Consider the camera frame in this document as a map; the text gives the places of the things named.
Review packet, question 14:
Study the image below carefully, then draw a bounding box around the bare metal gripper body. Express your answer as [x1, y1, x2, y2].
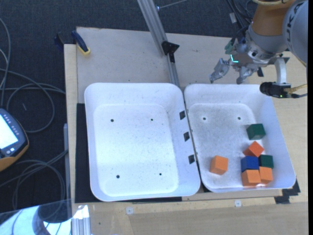
[228, 42, 277, 71]

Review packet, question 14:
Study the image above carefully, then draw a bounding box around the large green cube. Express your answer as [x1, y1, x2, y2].
[246, 123, 266, 141]

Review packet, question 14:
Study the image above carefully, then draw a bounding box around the white plastic tray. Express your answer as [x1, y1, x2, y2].
[183, 83, 297, 194]
[84, 82, 201, 202]

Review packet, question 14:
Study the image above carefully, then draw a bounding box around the orange cube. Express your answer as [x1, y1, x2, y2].
[259, 166, 274, 185]
[241, 169, 262, 187]
[209, 155, 229, 176]
[242, 141, 265, 158]

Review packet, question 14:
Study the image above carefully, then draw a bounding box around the small green cube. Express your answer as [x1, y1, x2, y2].
[258, 154, 274, 169]

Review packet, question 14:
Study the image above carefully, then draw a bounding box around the blue cube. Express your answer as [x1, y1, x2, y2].
[240, 156, 260, 173]

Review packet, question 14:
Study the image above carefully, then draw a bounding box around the pale wood board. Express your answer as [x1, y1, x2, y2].
[76, 26, 308, 202]

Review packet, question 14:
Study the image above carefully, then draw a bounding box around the black cylinder on white bracket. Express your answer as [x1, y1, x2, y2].
[259, 57, 292, 99]

